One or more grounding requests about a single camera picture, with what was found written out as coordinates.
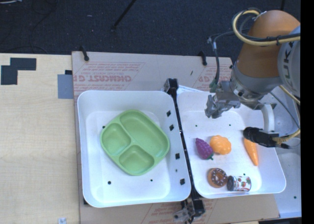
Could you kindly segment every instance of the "can label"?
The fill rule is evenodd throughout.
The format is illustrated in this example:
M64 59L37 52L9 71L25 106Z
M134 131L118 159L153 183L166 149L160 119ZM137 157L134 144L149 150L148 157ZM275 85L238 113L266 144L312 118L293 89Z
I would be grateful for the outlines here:
M252 186L249 176L229 176L227 188L229 191L248 192Z

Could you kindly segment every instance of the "carrot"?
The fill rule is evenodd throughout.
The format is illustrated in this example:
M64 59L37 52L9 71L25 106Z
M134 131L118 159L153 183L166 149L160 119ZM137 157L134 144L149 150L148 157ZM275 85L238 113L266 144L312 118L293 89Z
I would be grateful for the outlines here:
M244 146L245 146L245 149L246 149L247 153L249 154L251 160L253 161L253 164L255 166L258 166L259 165L259 157L257 154L256 143L244 138Z

